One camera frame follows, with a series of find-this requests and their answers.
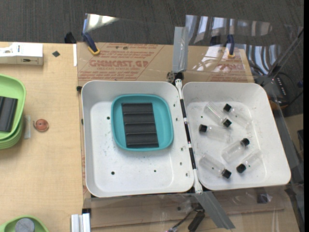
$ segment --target wooden table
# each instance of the wooden table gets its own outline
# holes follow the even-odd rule
[[[24,114],[31,121],[44,118],[50,128],[38,132],[31,126],[31,137],[22,138],[12,148],[0,150],[0,224],[20,215],[33,215],[50,232],[69,232],[70,216],[81,214],[83,196],[80,94],[76,91],[77,67],[73,65],[72,44],[43,44],[44,65],[0,65],[0,73],[21,80],[27,90]],[[236,226],[235,231],[267,231],[272,226],[280,231],[298,231],[292,205],[286,194],[279,197],[274,211],[256,213],[235,212],[230,203],[224,207]],[[117,221],[130,208],[104,209],[105,214]],[[160,210],[149,211],[150,219]],[[193,217],[179,231],[187,231]],[[164,231],[176,221],[152,222],[125,226],[95,228],[93,231]],[[199,231],[225,231],[218,229],[210,218],[200,225]]]

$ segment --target clear plastic piece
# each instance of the clear plastic piece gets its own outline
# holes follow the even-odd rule
[[[231,117],[232,121],[235,121],[236,123],[240,124],[241,126],[248,128],[249,125],[252,122],[252,118],[247,116],[243,111],[241,111],[239,108],[231,106],[230,104],[225,104],[223,110],[228,113],[228,115]]]
[[[250,171],[255,169],[257,166],[259,166],[260,164],[262,164],[262,158],[263,158],[263,154],[262,152],[257,149],[254,152],[252,152],[251,154],[249,154],[247,157],[245,157],[241,164],[237,166],[236,170],[238,173],[243,173],[245,170],[246,171]]]
[[[202,168],[209,170],[218,177],[228,179],[232,174],[221,162],[207,153],[205,153],[199,160],[199,164]]]
[[[198,130],[205,134],[207,137],[212,138],[217,141],[224,141],[226,143],[231,143],[233,140],[230,130],[224,127],[214,126],[214,125],[200,125]]]
[[[222,157],[226,162],[232,162],[239,158],[245,150],[245,147],[250,143],[247,138],[241,141],[234,142],[222,151]]]
[[[227,115],[212,102],[209,102],[205,106],[204,112],[214,121],[216,121],[219,125],[229,127],[232,124],[232,122],[229,119],[227,119]]]

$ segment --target black cap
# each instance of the black cap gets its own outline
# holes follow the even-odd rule
[[[240,165],[236,168],[237,172],[240,173],[240,174],[241,174],[242,172],[244,172],[246,169],[247,169],[247,168],[246,168],[246,166],[245,166],[244,164],[240,164]]]
[[[225,106],[223,108],[223,110],[225,110],[227,112],[231,111],[231,109],[232,109],[232,107],[229,104],[225,104]]]
[[[232,124],[232,122],[231,122],[230,120],[228,120],[228,119],[226,119],[226,120],[223,122],[223,125],[224,125],[225,127],[229,127],[231,124]]]
[[[205,125],[200,125],[199,128],[198,128],[199,131],[201,132],[206,132],[207,131],[207,126]]]
[[[231,174],[232,173],[229,170],[227,170],[227,169],[224,169],[223,172],[222,172],[222,176],[224,178],[227,178],[227,179],[231,176]]]
[[[245,147],[250,143],[248,138],[244,138],[243,140],[241,140],[241,142],[244,144]]]

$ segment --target gray floor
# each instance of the gray floor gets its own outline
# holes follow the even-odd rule
[[[63,43],[80,39],[85,13],[182,25],[185,15],[207,15],[304,26],[304,0],[0,0],[0,41]],[[291,100],[302,91],[303,43],[282,69]],[[284,109],[303,113],[303,95]]]

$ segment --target white plastic tray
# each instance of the white plastic tray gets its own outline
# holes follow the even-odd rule
[[[262,87],[254,83],[190,82],[183,86],[183,98],[195,152],[198,177],[203,186],[211,190],[223,190],[284,185],[290,181],[291,171],[267,94]],[[226,163],[221,157],[222,149],[227,147],[228,144],[209,139],[205,134],[199,133],[200,124],[216,125],[203,112],[208,102],[213,102],[221,108],[229,103],[240,108],[253,119],[252,126],[248,129],[237,123],[232,123],[229,129],[234,141],[241,140],[244,137],[250,140],[244,156],[257,148],[262,151],[264,155],[263,164],[255,170],[239,174],[236,171],[236,166],[239,165],[241,159]],[[198,163],[205,152],[219,160],[232,172],[229,179],[202,171]]]
[[[169,105],[174,140],[156,151],[127,151],[113,139],[111,105],[124,94],[153,94]],[[167,82],[91,81],[82,88],[85,174],[97,197],[184,192],[194,181],[177,89]]]

